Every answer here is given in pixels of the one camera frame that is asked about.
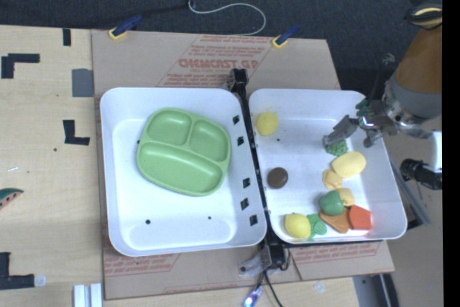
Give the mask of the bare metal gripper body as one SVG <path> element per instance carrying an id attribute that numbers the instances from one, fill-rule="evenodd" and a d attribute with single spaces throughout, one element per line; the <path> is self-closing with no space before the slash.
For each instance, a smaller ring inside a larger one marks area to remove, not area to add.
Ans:
<path id="1" fill-rule="evenodd" d="M 386 132 L 385 136 L 393 136 L 399 133 L 406 134 L 416 139 L 428 139 L 432 131 L 422 128 L 426 120 L 412 115 L 397 101 L 387 103 L 382 100 L 367 99 L 357 104 L 358 126 L 365 129 L 381 129 Z"/>

